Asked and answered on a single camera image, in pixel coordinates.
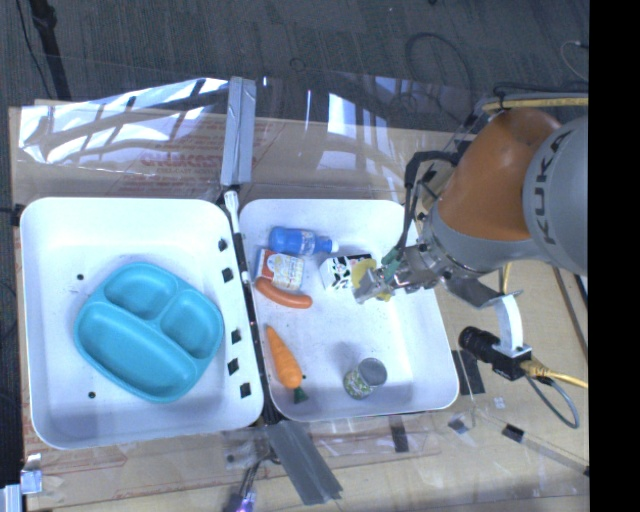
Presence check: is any brown cardboard board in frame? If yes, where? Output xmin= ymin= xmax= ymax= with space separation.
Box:
xmin=7 ymin=98 xmax=590 ymax=512

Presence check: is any yellow toy piece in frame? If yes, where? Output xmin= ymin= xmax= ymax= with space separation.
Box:
xmin=351 ymin=258 xmax=393 ymax=302

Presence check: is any small green can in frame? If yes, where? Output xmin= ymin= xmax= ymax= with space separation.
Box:
xmin=342 ymin=356 xmax=389 ymax=401

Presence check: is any orange carrot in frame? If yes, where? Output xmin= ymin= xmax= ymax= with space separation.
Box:
xmin=264 ymin=324 xmax=309 ymax=405

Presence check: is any orange and white packet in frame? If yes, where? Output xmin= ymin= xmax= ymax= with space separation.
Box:
xmin=252 ymin=247 xmax=306 ymax=292

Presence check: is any white plastic tray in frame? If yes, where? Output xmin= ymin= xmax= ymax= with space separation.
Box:
xmin=238 ymin=197 xmax=461 ymax=424
xmin=19 ymin=195 xmax=265 ymax=451

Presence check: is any cow print carton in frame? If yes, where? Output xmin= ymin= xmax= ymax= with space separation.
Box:
xmin=318 ymin=253 xmax=377 ymax=293

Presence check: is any blue plastic bottle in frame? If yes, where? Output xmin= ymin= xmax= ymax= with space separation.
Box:
xmin=267 ymin=225 xmax=340 ymax=258

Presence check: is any orange sausage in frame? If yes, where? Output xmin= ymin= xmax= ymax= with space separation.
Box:
xmin=254 ymin=276 xmax=314 ymax=310

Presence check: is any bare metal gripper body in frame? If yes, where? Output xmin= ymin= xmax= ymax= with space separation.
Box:
xmin=381 ymin=243 xmax=445 ymax=296

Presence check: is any black cylinder on white bracket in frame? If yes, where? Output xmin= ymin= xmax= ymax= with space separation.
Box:
xmin=458 ymin=294 xmax=534 ymax=382

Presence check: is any blue divided plate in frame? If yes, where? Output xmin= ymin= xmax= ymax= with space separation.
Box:
xmin=73 ymin=261 xmax=226 ymax=405

